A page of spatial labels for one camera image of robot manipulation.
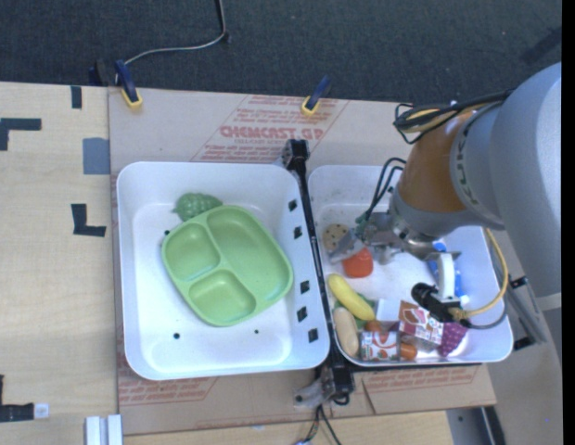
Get orange toy pepper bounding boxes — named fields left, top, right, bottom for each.
left=340, top=247, right=375, bottom=279

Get brown biscuit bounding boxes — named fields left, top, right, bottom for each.
left=321, top=222, right=351, bottom=253

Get red and white can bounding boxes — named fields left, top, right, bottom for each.
left=358, top=330, right=402, bottom=362

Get black block with thin wires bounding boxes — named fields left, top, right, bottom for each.
left=279, top=138, right=312, bottom=172
left=318, top=362, right=356, bottom=399

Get blue and white bottle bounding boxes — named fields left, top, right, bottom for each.
left=426, top=240, right=470, bottom=306

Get purple grapes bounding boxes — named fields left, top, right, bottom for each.
left=436, top=321, right=469, bottom=359

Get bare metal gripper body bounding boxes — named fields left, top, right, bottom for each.
left=356, top=210, right=461, bottom=265

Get tan bread roll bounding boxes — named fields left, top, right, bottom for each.
left=332, top=306, right=361, bottom=359

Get yellow banana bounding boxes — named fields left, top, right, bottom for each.
left=326, top=273, right=377, bottom=322

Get white plastic tray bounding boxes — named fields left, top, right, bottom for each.
left=307, top=164, right=516, bottom=368
left=115, top=160, right=332, bottom=382

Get green divided plate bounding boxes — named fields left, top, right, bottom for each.
left=160, top=204, right=295, bottom=328

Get green grapes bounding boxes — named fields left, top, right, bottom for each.
left=171, top=192, right=224, bottom=223

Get white and red carton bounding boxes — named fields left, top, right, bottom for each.
left=375, top=298, right=445, bottom=347

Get brown cardboard board red print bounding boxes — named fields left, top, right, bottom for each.
left=107, top=85, right=498, bottom=436

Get black cylinder on white bracket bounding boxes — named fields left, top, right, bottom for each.
left=410, top=252, right=466, bottom=324

